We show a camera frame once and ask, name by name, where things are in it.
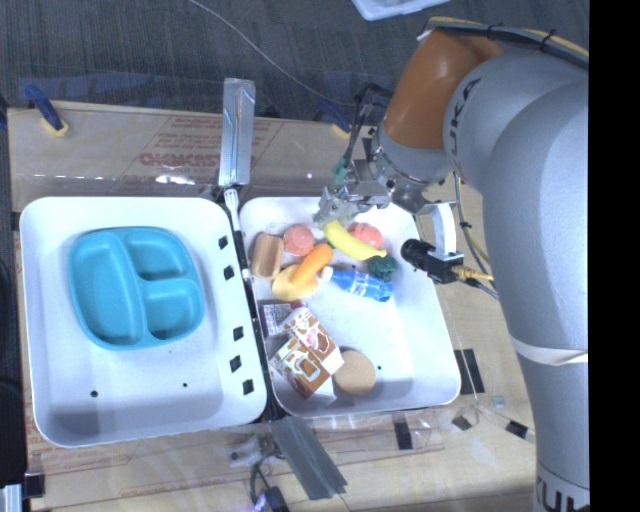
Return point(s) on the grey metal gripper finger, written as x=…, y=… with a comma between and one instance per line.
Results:
x=348, y=211
x=326, y=207

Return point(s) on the black cylinder on white bracket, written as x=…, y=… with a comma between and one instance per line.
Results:
x=430, y=260

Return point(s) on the brown and white carton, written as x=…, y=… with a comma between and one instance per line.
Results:
x=300, y=372
x=315, y=337

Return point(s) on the yellow round toy food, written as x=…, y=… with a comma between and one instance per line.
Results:
x=284, y=290

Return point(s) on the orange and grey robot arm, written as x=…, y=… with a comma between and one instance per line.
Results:
x=530, y=165

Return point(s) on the brown cardboard board, red print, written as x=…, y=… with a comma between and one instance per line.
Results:
x=125, y=145

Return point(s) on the green broccoli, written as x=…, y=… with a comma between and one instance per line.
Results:
x=383, y=267

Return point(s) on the white plastic tray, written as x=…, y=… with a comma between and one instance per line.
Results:
x=405, y=340
x=130, y=390

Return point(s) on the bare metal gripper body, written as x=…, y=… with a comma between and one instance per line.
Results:
x=372, y=187

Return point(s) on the blue divided plate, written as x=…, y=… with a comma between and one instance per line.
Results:
x=110, y=290

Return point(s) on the blue plastic bottle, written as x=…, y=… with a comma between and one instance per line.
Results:
x=362, y=285

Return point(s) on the small pink print carton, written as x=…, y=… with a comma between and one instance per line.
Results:
x=274, y=319

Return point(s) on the tan bread roll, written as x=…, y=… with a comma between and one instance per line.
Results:
x=266, y=256

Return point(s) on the round tan biscuit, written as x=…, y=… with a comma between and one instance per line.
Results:
x=354, y=374

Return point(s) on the orange carrot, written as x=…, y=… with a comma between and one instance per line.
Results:
x=312, y=265

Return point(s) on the yellow banana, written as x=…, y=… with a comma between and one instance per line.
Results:
x=350, y=245

